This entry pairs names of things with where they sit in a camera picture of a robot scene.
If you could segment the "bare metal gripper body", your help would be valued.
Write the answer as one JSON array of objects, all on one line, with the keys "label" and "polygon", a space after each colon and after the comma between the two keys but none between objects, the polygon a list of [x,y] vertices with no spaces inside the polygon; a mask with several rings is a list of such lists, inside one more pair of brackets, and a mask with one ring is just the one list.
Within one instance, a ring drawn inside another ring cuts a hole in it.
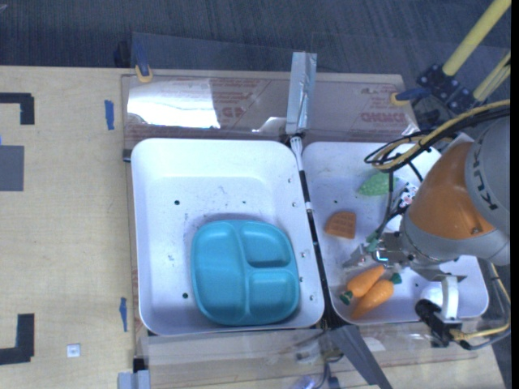
[{"label": "bare metal gripper body", "polygon": [[375,248],[371,256],[379,251],[382,255],[388,257],[392,263],[391,267],[404,267],[410,263],[409,255],[403,249],[399,233],[383,233],[382,236],[375,241]]}]

